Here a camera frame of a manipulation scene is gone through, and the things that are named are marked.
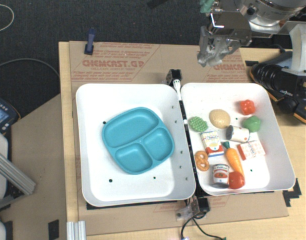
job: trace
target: plastic red tomato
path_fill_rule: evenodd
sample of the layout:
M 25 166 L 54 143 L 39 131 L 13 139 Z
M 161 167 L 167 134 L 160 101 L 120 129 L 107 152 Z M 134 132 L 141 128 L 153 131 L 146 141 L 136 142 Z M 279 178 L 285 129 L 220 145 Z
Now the plastic red tomato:
M 254 102 L 252 100 L 243 100 L 239 103 L 242 113 L 243 115 L 249 115 L 249 114 L 253 114 L 255 112 L 255 105 Z
M 245 185 L 245 179 L 239 171 L 233 171 L 228 174 L 228 185 L 231 189 L 237 190 Z

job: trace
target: cardboard sheet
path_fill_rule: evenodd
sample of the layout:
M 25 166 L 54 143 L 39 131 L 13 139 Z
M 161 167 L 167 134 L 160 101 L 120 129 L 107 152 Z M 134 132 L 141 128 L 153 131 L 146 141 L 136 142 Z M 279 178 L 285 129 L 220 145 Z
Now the cardboard sheet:
M 85 44 L 69 42 L 79 220 L 86 222 L 87 235 L 180 227 L 183 221 L 176 220 L 176 211 L 185 206 L 183 201 L 88 209 L 81 188 L 76 91 L 86 83 L 163 84 L 170 69 L 181 69 L 182 85 L 249 83 L 240 51 L 226 56 L 221 65 L 202 67 L 195 45 L 97 42 L 93 55 L 85 55 Z M 201 224 L 288 216 L 281 191 L 210 196 L 208 201 L 211 211 Z

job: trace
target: toy food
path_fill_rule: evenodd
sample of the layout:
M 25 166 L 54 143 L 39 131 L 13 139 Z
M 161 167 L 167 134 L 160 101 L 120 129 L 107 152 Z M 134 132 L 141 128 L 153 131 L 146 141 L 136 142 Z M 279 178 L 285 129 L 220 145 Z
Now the toy food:
M 229 169 L 227 164 L 219 163 L 213 165 L 213 187 L 226 189 L 229 187 Z
M 196 154 L 194 155 L 195 158 L 195 163 L 196 163 L 196 167 L 202 171 L 202 172 L 206 172 L 209 168 L 209 162 L 208 162 L 208 154 L 205 151 L 198 151 L 196 152 Z
M 239 126 L 230 125 L 225 132 L 225 137 L 233 142 L 247 142 L 250 138 L 250 130 Z
M 264 156 L 266 153 L 259 140 L 237 145 L 242 160 Z
M 230 143 L 228 141 L 223 142 L 223 146 L 226 147 L 225 156 L 231 168 L 236 172 L 240 172 L 244 176 L 242 163 L 237 150 L 230 147 Z
M 247 116 L 255 112 L 255 105 L 252 100 L 246 99 L 239 103 L 243 115 Z
M 188 125 L 192 128 L 193 131 L 196 132 L 204 132 L 208 128 L 207 122 L 198 116 L 194 116 L 188 120 Z
M 223 109 L 214 109 L 209 113 L 210 122 L 219 129 L 228 127 L 231 123 L 231 117 Z
M 261 120 L 256 116 L 252 115 L 242 123 L 244 128 L 247 128 L 250 133 L 255 133 L 261 128 Z
M 244 176 L 239 171 L 232 171 L 228 174 L 228 186 L 237 190 L 245 185 Z
M 208 157 L 224 155 L 224 150 L 216 130 L 202 132 L 201 139 Z

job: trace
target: teal divided plate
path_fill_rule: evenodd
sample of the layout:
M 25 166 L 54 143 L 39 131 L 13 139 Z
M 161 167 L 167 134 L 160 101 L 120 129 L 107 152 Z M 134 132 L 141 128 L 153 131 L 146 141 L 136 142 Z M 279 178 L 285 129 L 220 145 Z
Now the teal divided plate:
M 174 152 L 168 128 L 146 107 L 133 108 L 106 122 L 102 139 L 115 162 L 134 175 L 158 166 Z

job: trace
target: black camera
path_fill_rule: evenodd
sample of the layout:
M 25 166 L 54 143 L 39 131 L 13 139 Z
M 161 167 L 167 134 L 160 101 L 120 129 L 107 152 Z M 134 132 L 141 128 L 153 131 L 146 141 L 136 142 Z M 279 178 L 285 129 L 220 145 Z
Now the black camera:
M 306 72 L 294 72 L 268 62 L 252 66 L 250 77 L 263 86 L 281 112 L 306 124 Z

